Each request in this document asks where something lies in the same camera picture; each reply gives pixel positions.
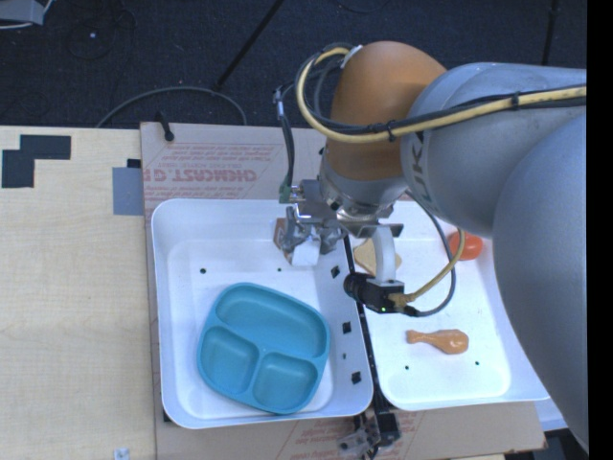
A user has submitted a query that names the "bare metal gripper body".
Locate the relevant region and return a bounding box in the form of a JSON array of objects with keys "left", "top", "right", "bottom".
[{"left": 285, "top": 178, "right": 404, "bottom": 239}]

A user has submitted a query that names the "white cube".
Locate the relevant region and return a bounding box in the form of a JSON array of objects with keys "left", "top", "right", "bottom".
[{"left": 290, "top": 241, "right": 321, "bottom": 268}]

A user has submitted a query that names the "tan biscuit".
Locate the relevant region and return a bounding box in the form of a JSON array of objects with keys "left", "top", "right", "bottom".
[{"left": 352, "top": 237, "right": 403, "bottom": 278}]

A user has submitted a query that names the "brown cardboard board red print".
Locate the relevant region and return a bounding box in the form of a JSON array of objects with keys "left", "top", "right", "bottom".
[{"left": 139, "top": 121, "right": 548, "bottom": 460}]

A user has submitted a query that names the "white plastic tray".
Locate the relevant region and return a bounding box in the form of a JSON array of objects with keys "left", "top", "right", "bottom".
[
  {"left": 150, "top": 197, "right": 375, "bottom": 430},
  {"left": 352, "top": 198, "right": 552, "bottom": 412}
]

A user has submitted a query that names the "blue divided plate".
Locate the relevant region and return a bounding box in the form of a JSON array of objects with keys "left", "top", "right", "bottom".
[{"left": 195, "top": 282, "right": 332, "bottom": 416}]

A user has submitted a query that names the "orange ball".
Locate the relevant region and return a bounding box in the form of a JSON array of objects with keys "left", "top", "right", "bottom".
[{"left": 447, "top": 230, "right": 485, "bottom": 263}]

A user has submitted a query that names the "orange chicken drumstick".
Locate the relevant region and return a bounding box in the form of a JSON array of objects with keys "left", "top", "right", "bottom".
[{"left": 405, "top": 328, "right": 470, "bottom": 356}]

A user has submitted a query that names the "black cylinder on white bracket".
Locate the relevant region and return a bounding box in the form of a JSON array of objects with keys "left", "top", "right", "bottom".
[{"left": 342, "top": 226, "right": 406, "bottom": 315}]

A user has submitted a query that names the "black block with thin wires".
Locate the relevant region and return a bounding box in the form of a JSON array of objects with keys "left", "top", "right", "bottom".
[{"left": 375, "top": 411, "right": 399, "bottom": 448}]

